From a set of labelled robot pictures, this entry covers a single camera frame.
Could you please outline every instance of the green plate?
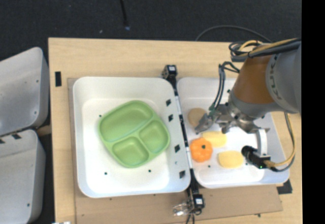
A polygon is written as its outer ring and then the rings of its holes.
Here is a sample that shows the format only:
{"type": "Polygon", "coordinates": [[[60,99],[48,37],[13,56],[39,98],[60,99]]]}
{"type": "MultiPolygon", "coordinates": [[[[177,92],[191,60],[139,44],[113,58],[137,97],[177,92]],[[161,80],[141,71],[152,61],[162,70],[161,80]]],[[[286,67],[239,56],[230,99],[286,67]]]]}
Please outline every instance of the green plate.
{"type": "Polygon", "coordinates": [[[98,132],[112,156],[130,168],[154,159],[170,143],[165,124],[143,101],[124,103],[103,115],[98,132]]]}

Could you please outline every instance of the brown cylinder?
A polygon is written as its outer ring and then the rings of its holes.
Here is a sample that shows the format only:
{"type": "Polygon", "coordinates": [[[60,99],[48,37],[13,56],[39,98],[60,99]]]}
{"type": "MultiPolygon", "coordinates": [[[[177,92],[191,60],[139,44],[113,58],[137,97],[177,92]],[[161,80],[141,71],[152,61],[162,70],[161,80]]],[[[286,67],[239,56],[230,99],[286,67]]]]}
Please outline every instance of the brown cylinder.
{"type": "Polygon", "coordinates": [[[234,95],[252,104],[269,104],[274,100],[265,82],[265,73],[271,55],[247,58],[234,85],[234,95]]]}

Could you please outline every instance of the wooden table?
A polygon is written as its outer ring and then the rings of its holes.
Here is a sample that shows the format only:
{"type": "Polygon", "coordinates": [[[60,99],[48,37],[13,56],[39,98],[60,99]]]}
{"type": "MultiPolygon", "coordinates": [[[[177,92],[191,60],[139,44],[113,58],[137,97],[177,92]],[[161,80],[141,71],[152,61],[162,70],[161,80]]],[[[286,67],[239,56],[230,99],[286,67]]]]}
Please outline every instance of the wooden table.
{"type": "MultiPolygon", "coordinates": [[[[218,77],[218,64],[225,60],[230,60],[229,44],[64,38],[50,38],[48,43],[55,221],[71,221],[71,223],[78,224],[88,223],[87,220],[92,221],[97,216],[100,219],[100,223],[124,223],[126,221],[124,215],[128,215],[128,210],[133,214],[130,216],[130,219],[136,219],[136,215],[140,214],[142,208],[145,207],[141,208],[141,205],[134,205],[135,203],[146,202],[146,207],[151,207],[151,211],[155,207],[160,209],[156,213],[150,213],[159,219],[152,219],[151,221],[148,218],[146,219],[147,223],[183,222],[184,218],[167,216],[171,213],[167,211],[168,209],[164,206],[164,202],[169,202],[173,196],[179,196],[172,194],[156,196],[154,200],[148,196],[133,196],[131,200],[127,201],[124,198],[119,198],[119,200],[115,200],[114,205],[120,205],[121,209],[115,209],[117,217],[111,220],[105,219],[107,216],[103,212],[104,210],[95,212],[91,209],[91,206],[88,207],[89,211],[87,213],[82,214],[80,212],[80,207],[82,207],[80,201],[84,203],[89,201],[88,198],[78,191],[74,182],[68,79],[83,76],[158,77],[167,64],[177,65],[179,78],[189,76],[218,77]]],[[[236,74],[227,72],[227,76],[236,77],[236,74]]],[[[282,113],[273,113],[272,115],[285,154],[289,156],[292,144],[284,117],[282,113]]],[[[292,115],[291,119],[297,137],[296,159],[290,169],[293,193],[280,196],[274,195],[276,193],[275,185],[248,187],[246,191],[251,189],[255,193],[256,198],[262,200],[254,201],[254,196],[245,200],[243,196],[238,194],[238,192],[243,193],[243,189],[221,189],[221,191],[205,189],[203,193],[208,197],[207,201],[211,201],[213,196],[218,196],[221,202],[222,200],[228,200],[228,202],[230,201],[229,203],[234,203],[233,208],[229,205],[219,205],[219,208],[210,205],[210,208],[204,209],[203,214],[196,219],[196,222],[205,224],[230,224],[238,222],[252,224],[302,223],[301,117],[300,115],[292,115]],[[263,194],[264,197],[260,198],[258,194],[263,194]],[[233,199],[233,202],[231,202],[231,198],[228,198],[231,196],[237,196],[233,199]],[[281,207],[278,207],[278,204],[281,204],[280,201],[282,202],[283,210],[281,210],[281,207]],[[214,212],[218,210],[218,219],[211,219],[211,216],[215,214],[214,212]],[[264,212],[266,214],[261,214],[260,217],[254,215],[264,212]]]]}

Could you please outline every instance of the robotic arm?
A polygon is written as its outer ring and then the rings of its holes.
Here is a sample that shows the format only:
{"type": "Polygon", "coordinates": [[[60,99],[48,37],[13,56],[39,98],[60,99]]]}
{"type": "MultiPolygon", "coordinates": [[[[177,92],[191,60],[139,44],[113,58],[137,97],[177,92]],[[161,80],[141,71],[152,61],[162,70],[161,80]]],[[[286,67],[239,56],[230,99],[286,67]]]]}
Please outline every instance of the robotic arm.
{"type": "Polygon", "coordinates": [[[240,71],[231,62],[219,66],[217,97],[209,108],[210,113],[205,114],[195,128],[196,133],[209,129],[214,123],[220,125],[223,133],[234,126],[247,133],[256,133],[258,148],[245,146],[242,154],[258,168],[275,170],[270,156],[264,156],[267,130],[262,130],[254,121],[268,112],[283,111],[288,124],[288,113],[301,114],[301,49],[300,39],[272,44],[258,41],[230,44],[232,61],[243,61],[243,66],[240,71]],[[254,46],[253,50],[243,51],[250,46],[254,46]],[[238,72],[239,76],[228,102],[220,104],[224,69],[238,72]]]}

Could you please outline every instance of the black floor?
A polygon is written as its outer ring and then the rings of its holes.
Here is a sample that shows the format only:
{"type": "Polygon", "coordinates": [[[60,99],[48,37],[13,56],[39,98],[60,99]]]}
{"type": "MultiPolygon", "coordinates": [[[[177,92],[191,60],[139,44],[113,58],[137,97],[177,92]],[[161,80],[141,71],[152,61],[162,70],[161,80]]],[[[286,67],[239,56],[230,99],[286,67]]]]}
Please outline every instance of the black floor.
{"type": "MultiPolygon", "coordinates": [[[[124,0],[123,3],[125,13],[120,0],[0,0],[0,60],[34,46],[41,47],[48,58],[48,37],[194,41],[202,31],[216,25],[245,27],[272,41],[301,37],[302,33],[302,0],[124,0]]],[[[227,42],[248,39],[256,36],[225,27],[200,38],[227,42]]],[[[50,144],[44,142],[50,157],[50,144]]],[[[44,212],[37,223],[52,221],[50,163],[44,212]]]]}

